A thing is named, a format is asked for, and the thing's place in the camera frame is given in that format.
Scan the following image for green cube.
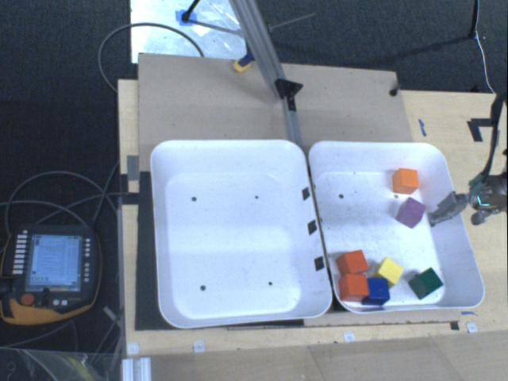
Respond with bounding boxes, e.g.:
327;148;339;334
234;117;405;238
407;267;445;301

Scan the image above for light orange cube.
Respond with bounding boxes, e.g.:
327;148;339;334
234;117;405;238
391;167;420;195

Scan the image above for white plastic tray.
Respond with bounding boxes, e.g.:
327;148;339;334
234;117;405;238
307;140;486;314
149;139;333;329

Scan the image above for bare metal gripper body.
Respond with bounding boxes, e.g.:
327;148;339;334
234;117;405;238
466;175;508;226

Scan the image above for blue cube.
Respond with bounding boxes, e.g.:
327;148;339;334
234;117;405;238
361;277;391;306

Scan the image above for yellow cube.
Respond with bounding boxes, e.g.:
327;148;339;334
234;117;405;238
376;256;405;288

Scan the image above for purple cube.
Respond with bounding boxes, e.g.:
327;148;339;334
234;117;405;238
394;196;427;229

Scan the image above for red-orange cube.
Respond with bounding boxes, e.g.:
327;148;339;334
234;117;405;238
335;249;370;276
337;273;371;303

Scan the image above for brown cardboard board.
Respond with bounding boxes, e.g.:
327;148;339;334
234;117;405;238
134;52;461;329

